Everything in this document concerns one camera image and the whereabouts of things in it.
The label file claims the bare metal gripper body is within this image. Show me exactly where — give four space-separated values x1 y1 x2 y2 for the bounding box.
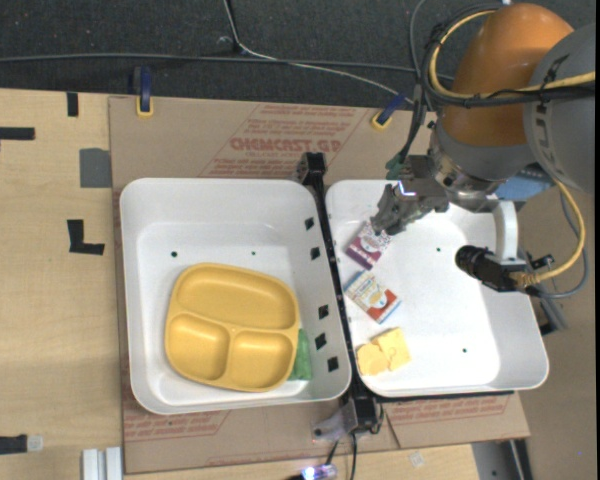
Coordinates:
394 154 500 214

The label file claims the purple and white carton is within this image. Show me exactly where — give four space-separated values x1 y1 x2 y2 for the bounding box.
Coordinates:
344 220 393 271

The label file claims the red and blue carton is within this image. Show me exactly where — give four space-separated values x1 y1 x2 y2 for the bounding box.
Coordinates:
343 270 403 325

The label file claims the white plastic tray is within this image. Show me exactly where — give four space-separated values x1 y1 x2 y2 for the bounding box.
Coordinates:
118 177 353 416
324 178 551 399

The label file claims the yellow cheese slice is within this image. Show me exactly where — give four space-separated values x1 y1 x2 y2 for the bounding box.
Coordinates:
370 326 413 372

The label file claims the yellow round biscuit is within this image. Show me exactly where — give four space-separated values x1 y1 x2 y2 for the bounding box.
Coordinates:
355 342 392 377

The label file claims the green packet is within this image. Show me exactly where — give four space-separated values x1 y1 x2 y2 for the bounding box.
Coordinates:
286 327 314 382

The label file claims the brown cardboard board red print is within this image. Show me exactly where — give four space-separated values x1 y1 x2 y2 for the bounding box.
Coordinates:
107 95 532 475

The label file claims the yellow divided plate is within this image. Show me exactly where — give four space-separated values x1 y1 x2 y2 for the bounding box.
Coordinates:
163 262 302 394

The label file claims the black block with thin wires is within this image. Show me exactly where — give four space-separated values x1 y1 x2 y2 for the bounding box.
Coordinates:
348 396 383 433
295 151 329 187

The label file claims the black cylinder on white bracket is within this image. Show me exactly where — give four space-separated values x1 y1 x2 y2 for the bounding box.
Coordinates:
454 199 529 293

